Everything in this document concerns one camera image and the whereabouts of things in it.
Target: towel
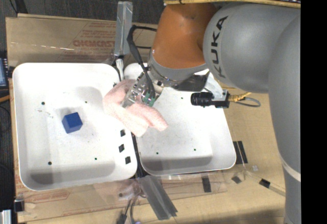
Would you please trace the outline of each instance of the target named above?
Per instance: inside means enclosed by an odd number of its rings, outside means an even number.
[[[159,131],[165,130],[168,124],[155,108],[149,107],[141,101],[126,108],[121,106],[134,83],[135,80],[122,80],[103,97],[105,113],[121,121],[137,137],[143,135],[148,127]]]

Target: gray duct tape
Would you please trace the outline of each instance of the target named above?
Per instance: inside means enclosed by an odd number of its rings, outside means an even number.
[[[282,165],[284,169],[287,171],[289,175],[291,175],[294,179],[301,182],[301,173],[297,172],[295,169],[293,169],[290,165],[286,163],[286,161],[282,158],[282,156],[279,154],[279,157],[282,161]]]

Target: cardboard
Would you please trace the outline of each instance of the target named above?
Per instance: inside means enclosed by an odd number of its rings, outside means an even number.
[[[18,18],[6,18],[6,28],[8,62],[12,67],[24,62],[111,60],[114,45],[93,49],[86,44],[77,46],[76,41],[81,43],[84,38],[97,40],[99,35],[106,37],[104,40],[114,40],[113,21],[19,15]],[[141,30],[135,33],[134,39],[137,45],[150,46],[154,34]],[[145,61],[148,52],[142,52]],[[125,59],[126,65],[131,62],[131,56]],[[9,83],[16,196],[25,201],[25,210],[18,212],[18,222],[116,223],[138,188],[136,180],[43,192],[29,190],[21,183],[11,79]],[[232,94],[241,93],[232,88],[228,90]],[[164,189],[178,210],[177,217],[156,221],[147,200],[139,197],[134,208],[135,220],[151,223],[283,223],[284,176],[272,127],[269,98],[266,94],[252,94],[251,97],[258,99],[262,106],[249,108],[230,104],[230,108],[224,110],[232,139],[243,143],[248,163],[235,165],[229,170],[162,179]],[[205,192],[203,176],[209,178],[211,192]],[[260,185],[262,179],[270,182],[269,188]]]

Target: blue cube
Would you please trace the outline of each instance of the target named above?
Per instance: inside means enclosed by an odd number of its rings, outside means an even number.
[[[62,119],[62,124],[67,133],[78,131],[83,125],[78,112],[65,115]]]

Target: pink cloth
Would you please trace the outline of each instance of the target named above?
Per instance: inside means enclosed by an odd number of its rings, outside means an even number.
[[[143,135],[148,127],[159,131],[165,130],[168,124],[156,109],[138,102],[127,108],[121,106],[134,82],[134,80],[122,80],[103,97],[105,113],[120,120],[138,137]]]

